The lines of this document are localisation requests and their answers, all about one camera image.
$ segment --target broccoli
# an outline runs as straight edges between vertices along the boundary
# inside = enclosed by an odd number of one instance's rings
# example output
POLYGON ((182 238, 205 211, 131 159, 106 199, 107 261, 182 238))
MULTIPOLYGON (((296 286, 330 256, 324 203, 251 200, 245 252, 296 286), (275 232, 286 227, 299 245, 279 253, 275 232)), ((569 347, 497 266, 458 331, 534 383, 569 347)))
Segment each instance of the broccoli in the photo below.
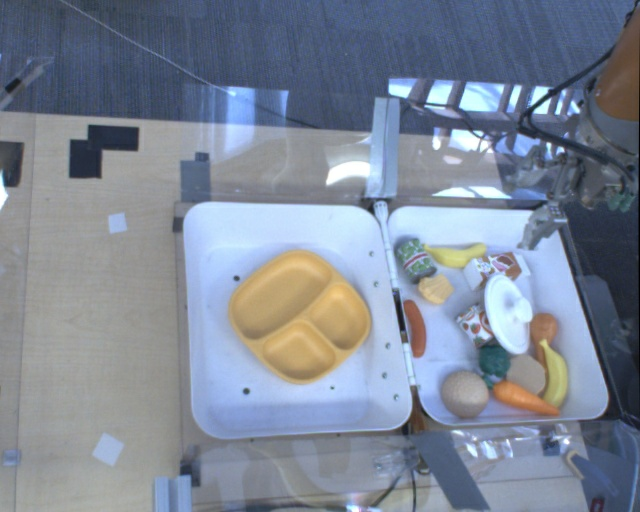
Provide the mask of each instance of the broccoli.
POLYGON ((509 353, 500 345, 485 345, 479 349, 480 352, 480 369, 482 370, 482 378, 487 387, 493 389, 496 379, 504 379, 511 361, 509 353))

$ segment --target toy food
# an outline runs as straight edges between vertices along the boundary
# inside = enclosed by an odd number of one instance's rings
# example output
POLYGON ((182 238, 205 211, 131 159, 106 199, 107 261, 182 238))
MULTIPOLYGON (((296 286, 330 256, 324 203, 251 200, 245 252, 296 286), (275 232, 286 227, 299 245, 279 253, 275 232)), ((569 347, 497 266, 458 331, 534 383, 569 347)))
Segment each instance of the toy food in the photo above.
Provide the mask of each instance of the toy food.
POLYGON ((531 274, 520 254, 505 252, 474 258, 465 265, 463 274, 473 291, 480 290, 492 276, 504 275, 515 281, 531 274))
POLYGON ((451 249, 449 247, 429 247, 422 245, 433 258, 445 267, 463 268, 473 258, 479 258, 487 252, 484 244, 475 244, 466 249, 451 249))
POLYGON ((515 382, 534 395, 539 395, 547 384, 544 367, 528 354, 511 359, 507 380, 515 382))
POLYGON ((438 274, 435 277, 420 279, 418 291, 429 302, 442 304, 454 292, 454 289, 446 276, 438 274))
POLYGON ((396 256, 412 283, 417 283, 423 277, 432 276, 437 271, 431 256, 424 252, 417 238, 398 247, 396 256))
POLYGON ((494 334, 482 304, 474 304, 456 317, 456 323, 476 348, 493 340, 494 334))
POLYGON ((545 368, 547 363, 544 357, 544 350, 540 346, 541 340, 547 340, 547 343, 551 345, 551 342, 558 334, 558 321, 549 313, 538 313, 531 320, 531 340, 536 350, 536 359, 545 368))
POLYGON ((558 416, 560 414, 557 407, 545 402, 542 398, 530 393, 522 386, 518 386, 515 382, 508 380, 494 384, 493 396, 500 402, 518 409, 526 409, 548 416, 558 416))
POLYGON ((444 406, 460 418, 475 418, 489 403, 489 391, 482 378, 465 370, 445 379, 440 396, 444 406))
POLYGON ((491 389, 494 382, 502 380, 511 366, 509 353, 500 345, 485 345, 478 350, 482 378, 491 389))
POLYGON ((524 354, 530 345, 531 303, 506 276, 492 276, 484 290, 484 307, 493 335, 511 354, 524 354))
POLYGON ((542 398, 555 407, 560 407, 567 396, 569 375, 564 358, 553 350, 547 340, 540 341, 547 362, 547 389, 542 398))
POLYGON ((405 300, 402 304, 404 314, 411 326, 411 352, 413 357, 422 357, 427 348, 427 328, 424 325, 424 319, 415 302, 405 300))

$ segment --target egg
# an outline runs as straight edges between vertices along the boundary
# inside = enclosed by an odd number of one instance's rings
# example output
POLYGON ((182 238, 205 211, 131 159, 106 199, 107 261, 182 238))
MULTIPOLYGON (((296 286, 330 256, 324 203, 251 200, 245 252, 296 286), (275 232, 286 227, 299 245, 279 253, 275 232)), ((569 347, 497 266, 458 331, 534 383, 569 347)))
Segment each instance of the egg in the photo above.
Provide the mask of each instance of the egg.
POLYGON ((489 390, 478 374, 462 370, 447 376, 440 397, 449 412, 460 418, 475 418, 489 403, 489 390))

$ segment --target black tape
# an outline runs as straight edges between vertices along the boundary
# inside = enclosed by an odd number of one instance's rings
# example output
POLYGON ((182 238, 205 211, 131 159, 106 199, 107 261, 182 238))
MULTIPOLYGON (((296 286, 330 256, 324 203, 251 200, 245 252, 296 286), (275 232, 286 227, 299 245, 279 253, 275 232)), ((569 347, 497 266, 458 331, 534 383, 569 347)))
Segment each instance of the black tape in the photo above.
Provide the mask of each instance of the black tape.
POLYGON ((22 176, 22 156, 24 144, 22 142, 0 141, 0 169, 5 187, 17 187, 22 176))
POLYGON ((182 233, 182 226, 184 225, 184 217, 173 218, 173 232, 182 233))
POLYGON ((22 80, 20 80, 19 78, 14 78, 13 80, 11 80, 11 82, 4 86, 4 90, 7 91, 8 94, 11 94, 18 87, 20 87, 21 84, 22 80))
POLYGON ((91 149, 86 140, 70 141, 69 177, 102 178, 102 151, 91 149))
POLYGON ((140 129, 132 126, 89 125, 89 149, 138 151, 140 129))

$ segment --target floor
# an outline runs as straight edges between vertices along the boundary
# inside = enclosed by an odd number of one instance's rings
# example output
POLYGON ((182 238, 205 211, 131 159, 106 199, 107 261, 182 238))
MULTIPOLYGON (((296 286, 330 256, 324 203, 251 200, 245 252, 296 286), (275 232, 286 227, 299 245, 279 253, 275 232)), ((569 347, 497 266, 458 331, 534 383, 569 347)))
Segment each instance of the floor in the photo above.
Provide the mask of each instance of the floor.
MULTIPOLYGON (((202 120, 200 87, 264 89, 254 122, 366 129, 390 77, 556 84, 616 40, 630 0, 0 0, 0 83, 53 57, 10 110, 202 120)), ((224 109, 207 120, 228 119, 224 109)), ((638 366, 638 206, 569 209, 638 366)))

